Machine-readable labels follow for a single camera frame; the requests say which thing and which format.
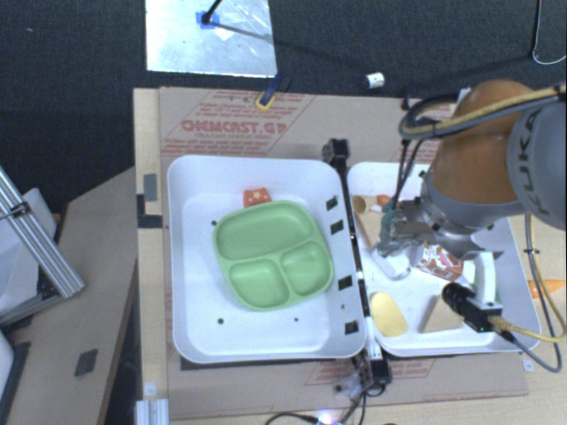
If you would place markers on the green divided plate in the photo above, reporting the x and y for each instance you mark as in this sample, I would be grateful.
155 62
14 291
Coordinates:
270 255

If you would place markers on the small tan toy food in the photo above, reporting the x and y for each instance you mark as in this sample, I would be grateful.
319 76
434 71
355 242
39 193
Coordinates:
359 203

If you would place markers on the thin black and white rod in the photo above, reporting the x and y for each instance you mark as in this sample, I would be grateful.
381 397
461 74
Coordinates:
354 246

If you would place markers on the orange carrot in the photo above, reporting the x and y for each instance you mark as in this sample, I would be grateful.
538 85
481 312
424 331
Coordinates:
551 287

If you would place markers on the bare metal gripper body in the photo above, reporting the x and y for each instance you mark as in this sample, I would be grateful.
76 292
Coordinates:
409 224

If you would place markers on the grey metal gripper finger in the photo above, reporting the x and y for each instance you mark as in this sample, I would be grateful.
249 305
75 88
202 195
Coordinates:
385 246
413 257

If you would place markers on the brown flat toy slice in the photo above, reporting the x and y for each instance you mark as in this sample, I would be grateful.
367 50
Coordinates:
370 230

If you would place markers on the red cube with yellow star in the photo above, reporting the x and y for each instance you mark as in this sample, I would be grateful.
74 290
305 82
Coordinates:
256 196

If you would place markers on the brown cardboard board red print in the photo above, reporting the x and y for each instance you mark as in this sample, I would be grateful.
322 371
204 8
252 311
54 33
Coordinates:
266 122

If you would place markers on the white plastic tray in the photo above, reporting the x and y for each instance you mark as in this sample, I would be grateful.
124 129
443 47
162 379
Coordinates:
199 281
416 339

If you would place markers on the yellow oval toy food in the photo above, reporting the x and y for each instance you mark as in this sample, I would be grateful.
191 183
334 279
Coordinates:
388 314

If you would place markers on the brown bread slice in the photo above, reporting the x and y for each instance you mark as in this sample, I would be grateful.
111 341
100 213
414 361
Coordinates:
443 319

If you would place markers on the black cylinder on white bracket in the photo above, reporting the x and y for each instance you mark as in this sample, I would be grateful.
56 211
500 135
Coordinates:
467 306

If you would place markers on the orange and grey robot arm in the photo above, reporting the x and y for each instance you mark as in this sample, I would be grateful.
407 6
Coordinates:
478 162

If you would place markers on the small orange toy food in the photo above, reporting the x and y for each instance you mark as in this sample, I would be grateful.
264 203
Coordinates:
382 200

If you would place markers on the orange and white printed carton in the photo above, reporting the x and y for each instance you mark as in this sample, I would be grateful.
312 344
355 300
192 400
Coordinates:
443 266

